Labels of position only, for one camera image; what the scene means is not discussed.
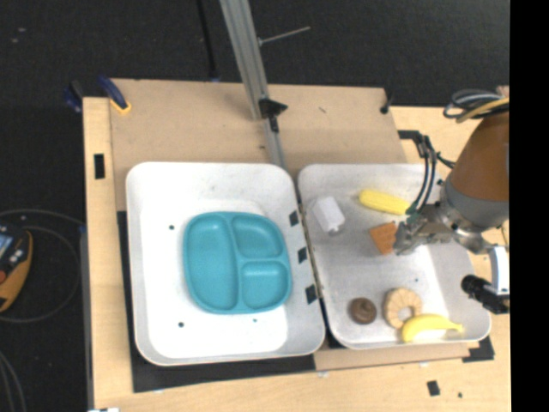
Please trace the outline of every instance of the yellow corn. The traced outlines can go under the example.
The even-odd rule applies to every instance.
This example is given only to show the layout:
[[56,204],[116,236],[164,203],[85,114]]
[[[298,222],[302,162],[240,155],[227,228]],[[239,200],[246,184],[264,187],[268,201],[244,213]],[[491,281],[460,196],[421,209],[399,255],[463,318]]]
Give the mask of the yellow corn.
[[359,201],[374,210],[381,212],[389,212],[395,215],[404,215],[406,209],[410,207],[410,203],[399,197],[394,197],[384,192],[364,189],[359,194]]

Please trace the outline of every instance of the toy donut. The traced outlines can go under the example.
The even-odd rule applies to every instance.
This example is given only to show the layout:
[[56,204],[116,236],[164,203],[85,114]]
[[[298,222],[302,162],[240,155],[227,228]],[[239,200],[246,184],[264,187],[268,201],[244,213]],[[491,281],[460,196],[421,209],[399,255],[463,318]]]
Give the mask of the toy donut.
[[371,324],[377,316],[376,306],[367,298],[353,299],[349,312],[353,321],[362,325]]
[[404,321],[398,317],[402,308],[410,308],[412,316],[418,316],[422,307],[421,298],[415,292],[408,288],[395,288],[385,295],[383,316],[389,325],[399,329],[404,325]]

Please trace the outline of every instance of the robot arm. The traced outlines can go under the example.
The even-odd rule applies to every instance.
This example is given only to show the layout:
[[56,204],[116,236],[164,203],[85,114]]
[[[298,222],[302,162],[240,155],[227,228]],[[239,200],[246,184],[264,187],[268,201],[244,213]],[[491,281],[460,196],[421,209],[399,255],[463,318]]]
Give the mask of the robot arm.
[[492,312],[507,312],[507,251],[482,233],[509,219],[509,98],[492,98],[462,114],[467,115],[481,122],[443,182],[440,200],[424,204],[400,224],[394,250],[405,255],[419,245],[454,240],[475,254],[488,254],[492,282],[468,276],[462,287]]

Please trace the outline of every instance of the brown cookie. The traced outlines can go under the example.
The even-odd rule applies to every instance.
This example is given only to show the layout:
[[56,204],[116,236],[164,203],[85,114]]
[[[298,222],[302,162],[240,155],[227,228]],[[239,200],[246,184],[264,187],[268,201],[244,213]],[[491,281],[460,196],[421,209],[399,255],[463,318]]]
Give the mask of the brown cookie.
[[374,303],[367,298],[356,298],[351,301],[349,307],[351,319],[357,324],[371,324],[377,316]]

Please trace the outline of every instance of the metal rod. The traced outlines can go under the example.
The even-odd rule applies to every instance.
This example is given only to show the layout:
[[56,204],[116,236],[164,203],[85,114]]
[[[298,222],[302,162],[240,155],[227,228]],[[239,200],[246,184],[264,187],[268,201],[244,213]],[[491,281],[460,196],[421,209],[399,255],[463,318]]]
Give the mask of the metal rod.
[[271,42],[276,41],[278,39],[284,39],[284,38],[292,37],[293,35],[297,35],[298,33],[306,32],[308,30],[311,30],[311,26],[301,27],[300,29],[295,29],[295,30],[290,31],[290,32],[281,33],[280,35],[275,35],[274,37],[268,37],[266,39],[258,38],[257,43],[259,44],[259,46],[262,46],[264,44],[271,43]]
[[[220,4],[252,116],[262,119],[259,101],[268,99],[268,87],[250,4],[248,0],[220,0]],[[271,161],[286,169],[279,134],[271,129],[268,120],[263,120],[263,123]]]

